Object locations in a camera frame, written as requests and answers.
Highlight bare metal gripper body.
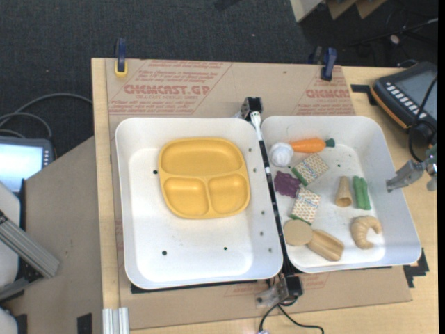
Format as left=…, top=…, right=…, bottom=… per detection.
left=425, top=161, right=439, bottom=192

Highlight white plastic tray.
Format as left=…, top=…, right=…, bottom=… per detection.
left=114, top=116, right=284, bottom=290
left=259, top=115, right=423, bottom=275

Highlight green asparagus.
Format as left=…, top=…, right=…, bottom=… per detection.
left=352, top=175, right=372, bottom=212

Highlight tan ice cream cone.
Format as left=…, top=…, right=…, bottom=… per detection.
left=334, top=175, right=353, bottom=208

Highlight beige croissant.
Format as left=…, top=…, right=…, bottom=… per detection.
left=349, top=215, right=383, bottom=250

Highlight white patterned carton green edge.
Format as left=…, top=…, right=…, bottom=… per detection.
left=289, top=186, right=323, bottom=226
left=291, top=152, right=330, bottom=187

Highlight orange carrot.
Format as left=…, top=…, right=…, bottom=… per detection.
left=289, top=137, right=336, bottom=154

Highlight beige hot dog bun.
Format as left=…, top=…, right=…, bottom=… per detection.
left=306, top=229, right=346, bottom=262

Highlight purple grapes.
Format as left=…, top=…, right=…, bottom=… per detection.
left=273, top=170, right=301, bottom=199

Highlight round tan biscuit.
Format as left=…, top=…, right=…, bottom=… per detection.
left=282, top=218, right=314, bottom=247

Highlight white garlic bulb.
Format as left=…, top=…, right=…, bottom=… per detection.
left=269, top=141, right=294, bottom=168

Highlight thin black and white rod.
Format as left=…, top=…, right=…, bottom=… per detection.
left=250, top=111, right=289, bottom=275

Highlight yellow divided plate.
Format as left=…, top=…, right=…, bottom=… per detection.
left=157, top=136, right=252, bottom=221

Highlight brown cardboard board red print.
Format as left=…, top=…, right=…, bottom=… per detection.
left=104, top=58, right=423, bottom=331

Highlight black block with thin wires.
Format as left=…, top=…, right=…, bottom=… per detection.
left=256, top=275, right=305, bottom=308
left=238, top=96, right=264, bottom=120

